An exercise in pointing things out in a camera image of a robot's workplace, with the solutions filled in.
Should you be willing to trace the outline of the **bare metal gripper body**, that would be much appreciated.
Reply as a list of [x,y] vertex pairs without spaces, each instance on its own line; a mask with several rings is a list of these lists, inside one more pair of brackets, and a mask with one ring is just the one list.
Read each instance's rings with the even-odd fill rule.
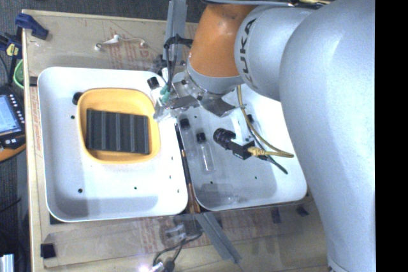
[[201,107],[217,117],[225,117],[236,107],[222,98],[236,86],[236,77],[210,77],[184,71],[173,78],[168,106],[174,110]]

